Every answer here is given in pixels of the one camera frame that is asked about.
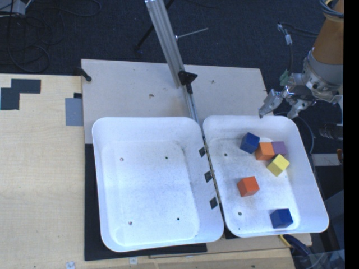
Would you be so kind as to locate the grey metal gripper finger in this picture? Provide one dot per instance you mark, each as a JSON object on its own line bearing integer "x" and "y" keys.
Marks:
{"x": 298, "y": 106}
{"x": 270, "y": 102}

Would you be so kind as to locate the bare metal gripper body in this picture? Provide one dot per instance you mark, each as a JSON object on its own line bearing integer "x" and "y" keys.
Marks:
{"x": 301, "y": 91}

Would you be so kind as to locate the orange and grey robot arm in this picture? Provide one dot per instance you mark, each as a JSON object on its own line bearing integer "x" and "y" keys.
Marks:
{"x": 329, "y": 43}

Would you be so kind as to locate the purple cube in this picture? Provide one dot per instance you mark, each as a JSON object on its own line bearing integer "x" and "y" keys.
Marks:
{"x": 279, "y": 148}

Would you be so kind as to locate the blue cube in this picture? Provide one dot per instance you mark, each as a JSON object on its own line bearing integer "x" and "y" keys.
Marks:
{"x": 281, "y": 218}
{"x": 249, "y": 143}

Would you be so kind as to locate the light orange cube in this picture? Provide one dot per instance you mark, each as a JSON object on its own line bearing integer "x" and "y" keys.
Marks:
{"x": 264, "y": 152}

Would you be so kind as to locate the yellow cube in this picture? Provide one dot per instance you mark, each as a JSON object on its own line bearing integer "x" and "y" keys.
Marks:
{"x": 277, "y": 164}

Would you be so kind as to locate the dark orange cube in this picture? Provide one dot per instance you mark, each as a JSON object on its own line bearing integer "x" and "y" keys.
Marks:
{"x": 248, "y": 186}

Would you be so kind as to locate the white plastic tray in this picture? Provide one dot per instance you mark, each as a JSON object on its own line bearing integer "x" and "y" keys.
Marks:
{"x": 148, "y": 189}
{"x": 252, "y": 206}

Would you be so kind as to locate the pale flat board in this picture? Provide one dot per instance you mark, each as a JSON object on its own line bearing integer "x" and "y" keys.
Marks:
{"x": 134, "y": 94}

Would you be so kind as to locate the black cylinder on white bracket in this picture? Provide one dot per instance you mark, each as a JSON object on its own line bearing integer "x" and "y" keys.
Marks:
{"x": 332, "y": 131}

